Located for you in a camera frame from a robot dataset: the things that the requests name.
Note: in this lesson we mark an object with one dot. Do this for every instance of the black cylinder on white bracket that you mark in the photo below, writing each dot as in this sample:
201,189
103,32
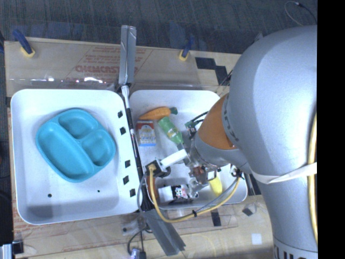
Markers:
172,158

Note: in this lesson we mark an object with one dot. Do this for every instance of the thin black and white rod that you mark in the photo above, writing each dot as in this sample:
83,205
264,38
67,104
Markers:
128,112

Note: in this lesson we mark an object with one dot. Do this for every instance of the red and white carton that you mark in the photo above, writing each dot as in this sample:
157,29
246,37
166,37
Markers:
146,133

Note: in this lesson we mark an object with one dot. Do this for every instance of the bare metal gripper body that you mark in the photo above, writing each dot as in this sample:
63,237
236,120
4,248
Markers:
200,169

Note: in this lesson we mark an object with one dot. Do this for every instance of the green bottle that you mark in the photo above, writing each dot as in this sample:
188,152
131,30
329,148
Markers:
170,131

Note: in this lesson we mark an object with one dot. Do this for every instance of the brown cardboard board red print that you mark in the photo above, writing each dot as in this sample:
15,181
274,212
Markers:
67,61

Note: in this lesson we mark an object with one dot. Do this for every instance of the yellow banana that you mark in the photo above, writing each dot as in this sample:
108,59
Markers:
216,187

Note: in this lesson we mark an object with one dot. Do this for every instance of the white plastic tray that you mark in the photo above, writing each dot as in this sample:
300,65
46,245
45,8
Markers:
32,112
172,98

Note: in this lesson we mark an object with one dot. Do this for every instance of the white packet with black print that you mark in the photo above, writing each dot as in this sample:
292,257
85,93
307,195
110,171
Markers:
168,193

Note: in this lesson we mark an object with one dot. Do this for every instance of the blue divided plate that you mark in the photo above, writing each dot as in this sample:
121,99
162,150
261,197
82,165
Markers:
72,144

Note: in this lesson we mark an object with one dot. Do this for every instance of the orange carrot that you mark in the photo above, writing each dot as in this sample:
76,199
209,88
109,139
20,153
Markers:
156,113

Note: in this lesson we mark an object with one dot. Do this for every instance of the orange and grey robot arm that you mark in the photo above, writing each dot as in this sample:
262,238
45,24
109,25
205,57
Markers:
272,104

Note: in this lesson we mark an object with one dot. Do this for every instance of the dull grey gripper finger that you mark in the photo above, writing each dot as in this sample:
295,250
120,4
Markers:
195,185

